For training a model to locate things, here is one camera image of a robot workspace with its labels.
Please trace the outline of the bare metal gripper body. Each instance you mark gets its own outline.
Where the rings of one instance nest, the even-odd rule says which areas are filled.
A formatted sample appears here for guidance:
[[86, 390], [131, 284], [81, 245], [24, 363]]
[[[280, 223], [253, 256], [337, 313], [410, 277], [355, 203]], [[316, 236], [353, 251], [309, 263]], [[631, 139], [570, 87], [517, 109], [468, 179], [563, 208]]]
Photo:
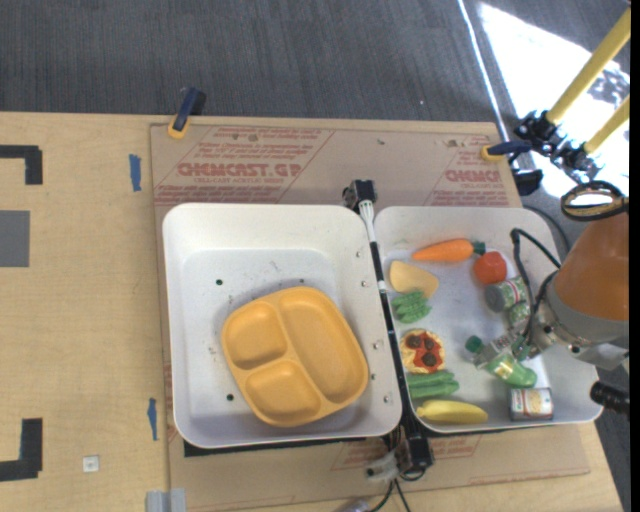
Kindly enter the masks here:
[[579, 355], [589, 347], [589, 340], [571, 331], [553, 312], [532, 313], [514, 341], [514, 355], [535, 358], [553, 346]]

